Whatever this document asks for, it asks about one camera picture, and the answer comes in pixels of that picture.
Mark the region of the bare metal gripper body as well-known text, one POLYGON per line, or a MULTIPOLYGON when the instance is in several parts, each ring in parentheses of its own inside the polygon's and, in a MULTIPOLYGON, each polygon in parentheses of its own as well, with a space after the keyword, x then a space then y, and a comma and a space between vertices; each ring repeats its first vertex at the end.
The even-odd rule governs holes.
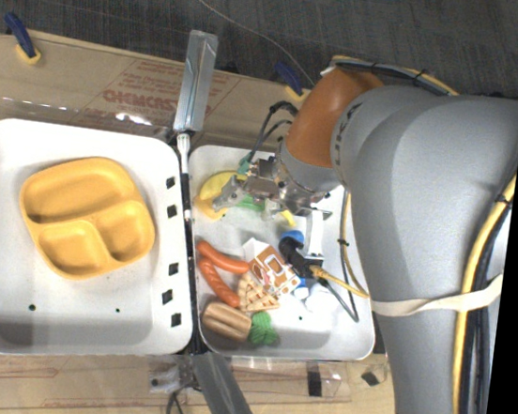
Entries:
POLYGON ((243 189, 252 196, 267 199, 292 214, 308 216, 312 206, 333 191, 334 182, 306 182, 291 175, 277 157, 257 160, 247 173, 243 189))

